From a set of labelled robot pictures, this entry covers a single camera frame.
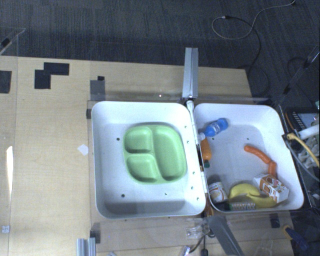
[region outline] small box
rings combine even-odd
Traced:
[[[253,181],[277,203],[286,200],[289,196],[289,189],[270,174],[260,174]]]

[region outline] banana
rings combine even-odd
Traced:
[[[241,194],[251,194],[252,196],[259,196],[260,192],[255,186],[248,183],[241,183],[230,188],[228,199],[235,198]]]
[[[251,193],[248,193],[246,196],[255,203],[257,208],[271,208],[277,204],[271,197],[261,197]]]

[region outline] can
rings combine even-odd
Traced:
[[[228,200],[227,193],[220,181],[210,184],[208,188],[211,200],[215,204],[222,203]]]

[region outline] blue bottle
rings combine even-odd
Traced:
[[[206,137],[216,136],[221,131],[228,128],[228,122],[225,118],[219,118],[217,121],[210,123],[204,131]]]

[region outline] wooden tabletop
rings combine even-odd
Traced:
[[[35,70],[43,70],[44,62],[68,63],[69,75],[51,75],[51,89],[35,89]],[[94,224],[89,156],[78,150],[81,145],[90,147],[86,118],[90,80],[104,76],[108,92],[175,94],[182,90],[184,67],[1,56],[0,70],[13,71],[12,84],[17,78],[17,91],[12,86],[9,94],[0,94],[0,120],[11,118],[11,126],[1,130],[2,155],[9,146],[3,143],[2,133],[14,138],[11,210],[3,206],[8,200],[0,200],[0,223],[10,225],[10,233],[0,234],[0,254],[76,255],[77,239],[87,239]],[[204,95],[251,97],[246,73],[241,69],[200,67],[198,83]],[[1,169],[0,180],[7,179],[5,174],[6,170]],[[1,199],[7,189],[0,185]],[[289,217],[281,215],[281,224],[290,222]],[[254,255],[262,243],[271,240],[273,252],[293,255],[289,240],[279,228],[271,228],[268,219],[255,217],[251,225],[244,227],[241,222],[248,222],[249,217],[243,218],[230,218],[229,224],[246,255]],[[143,240],[149,220],[121,225],[106,220],[102,225],[110,229],[110,241],[105,243],[107,246],[97,244],[97,255],[105,256],[114,250],[117,256],[177,256],[182,245],[197,242],[186,240],[186,226],[181,226],[180,221],[174,221],[180,227],[176,240],[166,244],[166,237],[176,226],[172,230],[168,227],[167,233],[160,228],[147,248]],[[207,242],[214,255],[225,255],[216,238]]]

